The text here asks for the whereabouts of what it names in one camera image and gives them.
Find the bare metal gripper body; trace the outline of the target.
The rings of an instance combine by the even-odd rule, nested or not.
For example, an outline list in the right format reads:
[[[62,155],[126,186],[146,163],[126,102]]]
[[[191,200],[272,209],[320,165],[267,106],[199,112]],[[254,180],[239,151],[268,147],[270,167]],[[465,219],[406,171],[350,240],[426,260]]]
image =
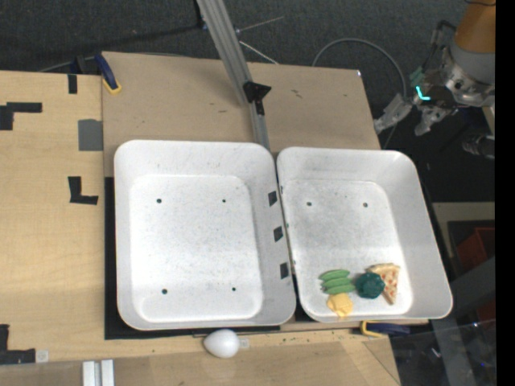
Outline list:
[[[490,107],[495,104],[495,86],[471,78],[459,66],[442,66],[423,75],[418,103],[440,109]]]

